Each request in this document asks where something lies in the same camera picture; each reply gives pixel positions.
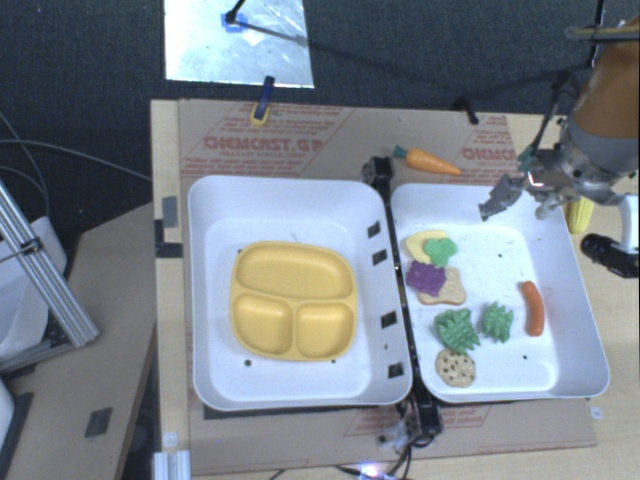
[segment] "orange carrot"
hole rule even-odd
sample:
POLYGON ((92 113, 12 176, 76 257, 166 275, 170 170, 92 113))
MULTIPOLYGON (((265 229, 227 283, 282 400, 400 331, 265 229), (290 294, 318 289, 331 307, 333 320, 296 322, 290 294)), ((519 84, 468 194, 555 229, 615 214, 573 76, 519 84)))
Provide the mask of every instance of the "orange carrot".
POLYGON ((520 290, 529 308, 527 333, 529 333, 529 336, 540 336, 544 331, 544 303, 540 292, 531 281, 522 283, 520 290))
POLYGON ((409 167, 420 171, 434 172, 437 174, 452 174, 453 176, 458 176, 461 172, 456 166, 451 165, 442 158, 438 158, 437 156, 418 148, 411 148, 409 151, 406 151, 400 146, 396 146, 393 150, 393 156, 396 158, 404 158, 409 167))

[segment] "dark floor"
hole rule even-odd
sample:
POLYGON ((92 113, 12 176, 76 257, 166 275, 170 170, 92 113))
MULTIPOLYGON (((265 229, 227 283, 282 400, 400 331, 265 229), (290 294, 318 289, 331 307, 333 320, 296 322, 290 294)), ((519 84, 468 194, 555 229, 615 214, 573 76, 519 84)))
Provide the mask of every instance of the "dark floor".
MULTIPOLYGON (((46 141, 150 174, 149 102, 254 99, 255 88, 164 77, 163 0, 0 0, 0 111, 22 139, 46 141)), ((303 0, 315 89, 281 102, 541 113, 558 71, 584 69, 590 47, 564 30, 593 24, 597 0, 303 0)), ((640 0, 607 0, 606 25, 640 0)), ((0 122, 0 139, 11 130, 0 122)), ((0 141, 0 177, 25 214, 44 213, 23 152, 0 141)), ((65 247, 151 200, 149 182, 30 148, 65 247)), ((153 393, 145 398, 141 428, 153 393)), ((140 430, 128 478, 144 478, 152 437, 140 430)))

